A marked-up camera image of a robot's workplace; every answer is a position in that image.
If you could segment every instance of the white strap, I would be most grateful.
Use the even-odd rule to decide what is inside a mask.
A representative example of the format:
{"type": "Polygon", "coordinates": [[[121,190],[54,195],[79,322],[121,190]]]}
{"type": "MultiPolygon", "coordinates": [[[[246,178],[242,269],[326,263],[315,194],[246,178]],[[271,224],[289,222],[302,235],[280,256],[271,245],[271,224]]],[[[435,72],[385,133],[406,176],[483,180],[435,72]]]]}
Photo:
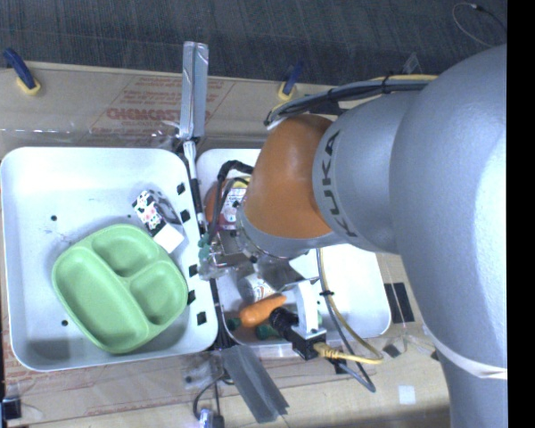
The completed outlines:
{"type": "Polygon", "coordinates": [[[507,368],[485,365],[478,363],[469,358],[462,357],[460,354],[453,351],[450,347],[443,344],[432,334],[426,325],[424,325],[424,332],[430,336],[434,346],[439,350],[444,357],[451,361],[454,365],[462,368],[464,371],[479,377],[480,379],[503,379],[507,380],[507,368]]]}

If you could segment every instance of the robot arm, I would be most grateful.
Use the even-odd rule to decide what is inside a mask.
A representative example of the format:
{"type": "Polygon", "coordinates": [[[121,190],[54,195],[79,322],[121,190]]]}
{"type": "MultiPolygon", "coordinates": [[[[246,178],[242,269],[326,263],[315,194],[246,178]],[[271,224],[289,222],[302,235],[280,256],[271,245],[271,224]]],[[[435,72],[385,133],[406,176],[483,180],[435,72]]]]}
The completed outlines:
{"type": "Polygon", "coordinates": [[[439,352],[452,426],[507,426],[505,45],[333,124],[284,120],[243,205],[256,252],[292,258],[352,243],[399,253],[439,352]]]}

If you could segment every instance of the black floor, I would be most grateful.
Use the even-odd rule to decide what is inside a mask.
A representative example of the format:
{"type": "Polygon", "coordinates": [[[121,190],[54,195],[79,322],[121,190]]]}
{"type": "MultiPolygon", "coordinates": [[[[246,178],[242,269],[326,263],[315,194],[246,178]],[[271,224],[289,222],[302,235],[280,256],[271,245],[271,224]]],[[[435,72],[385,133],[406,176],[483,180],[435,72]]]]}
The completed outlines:
{"type": "Polygon", "coordinates": [[[2,51],[33,61],[179,72],[186,40],[210,75],[340,85],[401,71],[438,74],[502,44],[507,0],[0,0],[2,51]],[[466,5],[480,5],[486,12],[466,5]]]}

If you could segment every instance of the green plate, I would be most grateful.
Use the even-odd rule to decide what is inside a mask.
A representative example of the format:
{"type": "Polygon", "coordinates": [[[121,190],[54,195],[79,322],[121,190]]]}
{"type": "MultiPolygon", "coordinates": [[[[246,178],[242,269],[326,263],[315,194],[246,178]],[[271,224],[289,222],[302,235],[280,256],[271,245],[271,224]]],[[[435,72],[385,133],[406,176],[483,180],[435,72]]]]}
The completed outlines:
{"type": "Polygon", "coordinates": [[[72,245],[55,261],[53,288],[73,321],[99,348],[141,347],[184,311],[186,280],[142,229],[115,225],[72,245]]]}

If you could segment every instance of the orange carrot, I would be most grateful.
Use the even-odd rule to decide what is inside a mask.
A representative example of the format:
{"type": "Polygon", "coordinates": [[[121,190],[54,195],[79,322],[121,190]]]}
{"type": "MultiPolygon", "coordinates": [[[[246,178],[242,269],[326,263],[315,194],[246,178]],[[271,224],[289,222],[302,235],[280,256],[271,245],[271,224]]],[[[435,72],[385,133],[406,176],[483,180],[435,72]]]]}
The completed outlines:
{"type": "Polygon", "coordinates": [[[287,297],[285,295],[278,294],[246,306],[240,311],[242,325],[252,328],[261,324],[263,321],[268,320],[274,309],[283,306],[286,301],[287,297]]]}

